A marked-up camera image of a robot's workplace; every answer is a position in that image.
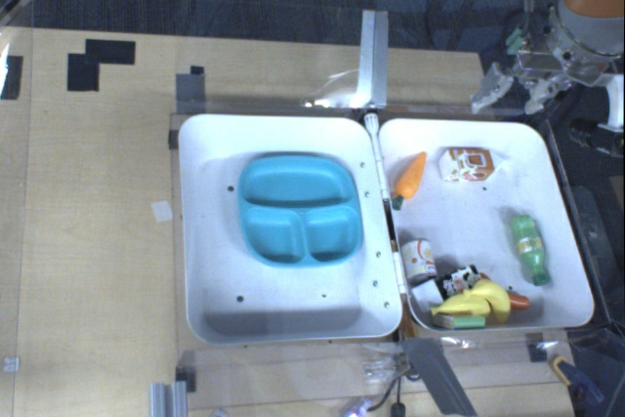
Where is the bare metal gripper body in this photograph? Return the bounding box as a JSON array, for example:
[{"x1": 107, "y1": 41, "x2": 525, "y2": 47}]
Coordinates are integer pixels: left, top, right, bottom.
[{"x1": 512, "y1": 29, "x2": 615, "y2": 88}]

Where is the white and orange carton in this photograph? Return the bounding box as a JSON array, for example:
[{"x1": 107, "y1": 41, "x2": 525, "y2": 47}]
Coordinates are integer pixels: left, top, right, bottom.
[{"x1": 437, "y1": 146, "x2": 497, "y2": 184}]

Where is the orange carrot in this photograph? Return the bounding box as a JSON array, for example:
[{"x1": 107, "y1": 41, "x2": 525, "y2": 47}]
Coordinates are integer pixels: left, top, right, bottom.
[{"x1": 390, "y1": 150, "x2": 429, "y2": 212}]

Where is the thin black and white rod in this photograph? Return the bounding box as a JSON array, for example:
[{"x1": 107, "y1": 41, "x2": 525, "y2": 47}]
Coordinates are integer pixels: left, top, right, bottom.
[{"x1": 362, "y1": 111, "x2": 409, "y2": 309}]

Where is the white plastic tray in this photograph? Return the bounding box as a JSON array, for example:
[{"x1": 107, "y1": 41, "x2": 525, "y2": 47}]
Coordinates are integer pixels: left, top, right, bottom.
[
  {"x1": 377, "y1": 117, "x2": 597, "y2": 335},
  {"x1": 177, "y1": 112, "x2": 404, "y2": 347}
]

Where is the green plastic bottle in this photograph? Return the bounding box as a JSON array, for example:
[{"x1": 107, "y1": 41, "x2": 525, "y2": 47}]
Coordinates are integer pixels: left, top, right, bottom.
[{"x1": 509, "y1": 214, "x2": 553, "y2": 287}]

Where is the white can with orange print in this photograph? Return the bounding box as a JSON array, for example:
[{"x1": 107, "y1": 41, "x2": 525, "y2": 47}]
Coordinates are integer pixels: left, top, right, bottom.
[{"x1": 399, "y1": 237, "x2": 438, "y2": 285}]

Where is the black and white carton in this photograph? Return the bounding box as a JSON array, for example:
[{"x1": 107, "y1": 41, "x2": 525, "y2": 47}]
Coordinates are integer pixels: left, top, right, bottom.
[{"x1": 411, "y1": 264, "x2": 482, "y2": 309}]

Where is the orange sausage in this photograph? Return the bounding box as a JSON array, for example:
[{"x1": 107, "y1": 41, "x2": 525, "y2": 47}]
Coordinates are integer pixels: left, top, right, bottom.
[{"x1": 506, "y1": 290, "x2": 532, "y2": 312}]

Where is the yellow banana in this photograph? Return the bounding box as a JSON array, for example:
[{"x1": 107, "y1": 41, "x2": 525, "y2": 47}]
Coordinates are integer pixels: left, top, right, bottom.
[{"x1": 430, "y1": 279, "x2": 513, "y2": 326}]

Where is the blue divided plate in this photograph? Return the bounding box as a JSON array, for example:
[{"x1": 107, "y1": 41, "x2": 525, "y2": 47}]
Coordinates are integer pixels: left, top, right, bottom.
[{"x1": 236, "y1": 151, "x2": 364, "y2": 268}]

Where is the green and yellow packet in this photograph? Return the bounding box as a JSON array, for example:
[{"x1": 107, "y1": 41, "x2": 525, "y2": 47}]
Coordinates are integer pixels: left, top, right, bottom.
[{"x1": 431, "y1": 313, "x2": 487, "y2": 330}]

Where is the pale wood board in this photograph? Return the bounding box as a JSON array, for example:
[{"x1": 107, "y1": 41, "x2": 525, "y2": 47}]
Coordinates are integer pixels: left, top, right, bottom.
[{"x1": 0, "y1": 25, "x2": 575, "y2": 417}]

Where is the black cylinder on white bracket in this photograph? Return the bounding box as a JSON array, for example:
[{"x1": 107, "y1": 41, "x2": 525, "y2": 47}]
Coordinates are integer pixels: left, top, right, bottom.
[{"x1": 569, "y1": 72, "x2": 625, "y2": 153}]

